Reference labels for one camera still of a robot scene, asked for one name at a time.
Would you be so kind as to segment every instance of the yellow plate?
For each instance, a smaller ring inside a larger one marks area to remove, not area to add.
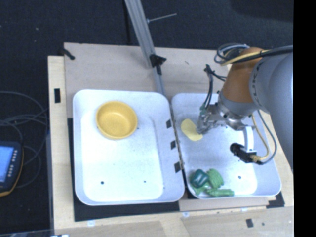
[[[96,113],[100,132],[110,139],[123,139],[137,128],[137,115],[126,103],[110,101],[101,105]]]

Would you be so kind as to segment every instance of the green vegetable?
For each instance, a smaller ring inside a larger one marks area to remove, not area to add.
[[[221,174],[214,168],[207,171],[208,180],[212,188],[217,189],[224,185],[224,180]]]
[[[194,190],[194,192],[197,196],[200,195],[202,192],[206,191],[207,189],[210,189],[210,188],[211,188],[211,186],[209,185],[209,183],[204,184],[200,188],[195,188],[192,186],[192,189]]]
[[[206,192],[211,197],[232,197],[235,193],[231,189],[209,189]]]
[[[208,182],[208,174],[198,169],[190,178],[190,183],[195,188],[200,188]]]

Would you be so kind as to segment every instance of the black floor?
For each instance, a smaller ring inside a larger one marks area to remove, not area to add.
[[[273,48],[293,44],[294,0],[142,3],[149,19],[177,13],[149,24],[156,47],[216,49],[241,42]],[[59,55],[64,42],[125,45],[122,0],[0,0],[1,120],[40,112],[31,100],[3,91],[26,94],[44,109],[48,107],[47,56]],[[133,32],[132,44],[137,45]],[[46,150],[40,148],[47,130],[37,121],[19,129],[24,143],[40,153],[25,166],[18,185],[40,172],[31,184],[0,197],[0,234],[50,228]],[[13,127],[0,126],[0,141],[16,136]],[[34,155],[31,150],[25,154],[27,159]]]

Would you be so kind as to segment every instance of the yellow cable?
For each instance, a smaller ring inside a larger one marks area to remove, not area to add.
[[[255,155],[250,156],[250,157],[253,159],[253,161],[256,162],[256,161],[258,161],[258,160],[264,160],[264,159],[266,159],[266,158],[269,156],[270,150],[269,150],[268,144],[266,143],[265,139],[263,138],[261,132],[260,132],[259,129],[258,129],[258,126],[257,126],[257,123],[256,123],[256,120],[255,120],[254,115],[251,115],[251,116],[252,116],[252,122],[253,122],[253,124],[254,124],[254,126],[255,126],[255,128],[256,128],[256,131],[257,131],[257,133],[259,134],[260,139],[262,140],[263,144],[265,145],[265,147],[266,147],[266,149],[267,149],[267,153],[266,153],[265,156],[262,156],[262,157],[261,157],[261,156],[255,156]]]
[[[255,55],[258,55],[258,54],[261,54],[261,53],[265,53],[265,52],[268,52],[268,51],[270,51],[270,50],[263,50],[263,51],[260,51],[260,52],[254,52],[254,53],[244,54],[244,55],[242,55],[242,56],[238,56],[238,57],[236,57],[236,58],[234,58],[234,59],[231,59],[231,60],[229,60],[229,61],[227,61],[227,62],[225,62],[225,63],[222,63],[221,65],[222,65],[222,66],[225,66],[225,65],[234,63],[234,62],[236,62],[236,61],[239,61],[239,60],[241,60],[241,59],[249,58],[249,57],[251,57],[251,56],[255,56]]]

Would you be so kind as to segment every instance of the white surface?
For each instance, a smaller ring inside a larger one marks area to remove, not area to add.
[[[217,102],[218,95],[213,94],[211,104]],[[172,99],[172,108],[175,119],[177,136],[180,141],[180,151],[184,163],[186,179],[197,169],[208,171],[215,168],[222,175],[225,184],[221,189],[232,189],[235,197],[264,197],[274,196],[280,192],[281,181],[274,161],[265,165],[244,163],[230,151],[234,142],[244,145],[242,131],[234,131],[228,126],[210,129],[199,141],[191,141],[182,131],[181,123],[184,119],[191,119],[198,123],[199,108],[206,99],[206,94],[177,94]],[[254,113],[259,130],[264,130],[259,116]],[[252,120],[246,118],[245,124],[252,125]],[[254,131],[254,149],[257,155],[264,156],[264,147],[259,135]],[[188,185],[190,192],[195,192]],[[208,194],[201,193],[196,196],[200,199],[210,198]]]
[[[136,112],[138,126],[129,137],[104,137],[95,122],[97,108],[118,100]],[[184,193],[167,99],[153,92],[81,90],[73,100],[75,188],[89,205],[169,202]]]

